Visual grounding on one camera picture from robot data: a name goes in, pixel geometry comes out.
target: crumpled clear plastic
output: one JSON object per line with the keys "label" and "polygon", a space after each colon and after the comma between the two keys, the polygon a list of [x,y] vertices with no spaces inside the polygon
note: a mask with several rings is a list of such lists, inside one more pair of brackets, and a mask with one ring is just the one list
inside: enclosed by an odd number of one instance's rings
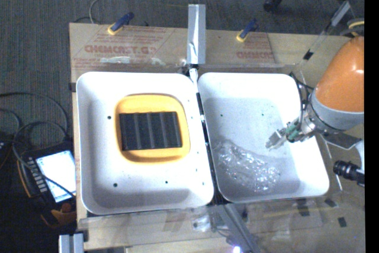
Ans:
{"label": "crumpled clear plastic", "polygon": [[270,192],[280,178],[274,160],[269,161],[267,157],[245,150],[231,140],[217,143],[213,152],[218,157],[217,166],[222,172],[256,193]]}

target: chair caster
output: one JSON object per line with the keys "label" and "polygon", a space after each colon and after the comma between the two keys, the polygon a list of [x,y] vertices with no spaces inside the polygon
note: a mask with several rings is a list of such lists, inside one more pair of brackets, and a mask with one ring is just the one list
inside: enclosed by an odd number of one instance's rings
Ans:
{"label": "chair caster", "polygon": [[280,2],[281,0],[266,0],[263,4],[263,9],[265,9],[266,12],[272,12],[278,7]]}

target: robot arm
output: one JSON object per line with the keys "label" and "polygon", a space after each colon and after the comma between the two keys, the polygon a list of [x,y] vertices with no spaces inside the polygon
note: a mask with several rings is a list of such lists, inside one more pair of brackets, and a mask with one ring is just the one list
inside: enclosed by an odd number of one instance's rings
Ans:
{"label": "robot arm", "polygon": [[[301,87],[306,87],[301,83],[297,85],[300,92]],[[356,166],[354,169],[363,174],[363,184],[360,178],[355,180],[364,186],[364,144],[361,139],[344,134],[344,131],[363,122],[364,38],[358,36],[337,52],[315,89],[302,101],[299,117],[275,131],[266,147],[275,149],[286,141],[302,142],[317,133],[329,143],[344,149],[356,146],[362,168]],[[343,168],[350,171],[351,165],[344,162],[335,164],[334,172],[343,175]]]}

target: bright light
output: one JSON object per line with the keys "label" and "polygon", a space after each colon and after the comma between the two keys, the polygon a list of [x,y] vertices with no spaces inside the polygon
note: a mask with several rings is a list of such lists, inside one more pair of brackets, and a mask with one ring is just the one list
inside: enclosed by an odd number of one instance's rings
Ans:
{"label": "bright light", "polygon": [[233,248],[233,253],[242,253],[241,248],[239,246],[235,246]]}

